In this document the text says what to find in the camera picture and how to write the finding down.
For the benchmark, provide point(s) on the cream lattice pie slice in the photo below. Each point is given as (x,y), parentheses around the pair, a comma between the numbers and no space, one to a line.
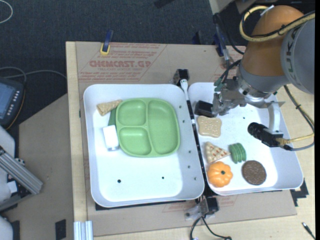
(213,152)

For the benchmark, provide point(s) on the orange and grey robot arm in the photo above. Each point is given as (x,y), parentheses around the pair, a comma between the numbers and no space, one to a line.
(265,51)

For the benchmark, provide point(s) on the green ribbed vegetable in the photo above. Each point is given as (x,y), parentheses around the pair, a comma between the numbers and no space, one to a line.
(237,152)

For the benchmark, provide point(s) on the brown cardboard board red print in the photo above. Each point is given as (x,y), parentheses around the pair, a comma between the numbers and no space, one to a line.
(150,59)

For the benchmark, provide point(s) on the orange pumpkin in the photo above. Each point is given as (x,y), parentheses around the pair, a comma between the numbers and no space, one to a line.
(220,175)

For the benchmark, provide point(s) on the thin black and white rod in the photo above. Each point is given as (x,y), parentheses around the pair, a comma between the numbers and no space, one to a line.
(192,119)

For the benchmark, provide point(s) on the brown round biscuit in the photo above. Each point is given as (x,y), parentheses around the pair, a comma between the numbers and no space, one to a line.
(254,172)

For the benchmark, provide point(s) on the white plastic bottle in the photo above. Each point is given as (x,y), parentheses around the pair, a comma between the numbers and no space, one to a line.
(110,136)

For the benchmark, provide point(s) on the beige square cracker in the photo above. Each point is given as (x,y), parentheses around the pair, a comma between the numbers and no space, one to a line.
(208,126)

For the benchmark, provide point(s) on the white plastic tray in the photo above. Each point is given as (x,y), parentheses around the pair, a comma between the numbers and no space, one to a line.
(150,179)
(250,134)

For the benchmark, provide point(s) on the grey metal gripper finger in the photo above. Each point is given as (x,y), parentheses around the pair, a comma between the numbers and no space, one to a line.
(216,104)
(225,111)

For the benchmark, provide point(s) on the black cylinder on white bracket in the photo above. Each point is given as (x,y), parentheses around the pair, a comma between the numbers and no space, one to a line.
(265,134)

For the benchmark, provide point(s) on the green divided plate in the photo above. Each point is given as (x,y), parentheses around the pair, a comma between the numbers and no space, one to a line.
(160,124)

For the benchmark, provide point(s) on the tan waffle wedge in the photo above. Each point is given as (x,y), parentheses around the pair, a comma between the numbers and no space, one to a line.
(106,107)

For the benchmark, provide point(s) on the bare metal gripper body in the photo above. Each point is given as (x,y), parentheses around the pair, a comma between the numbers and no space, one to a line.
(232,96)

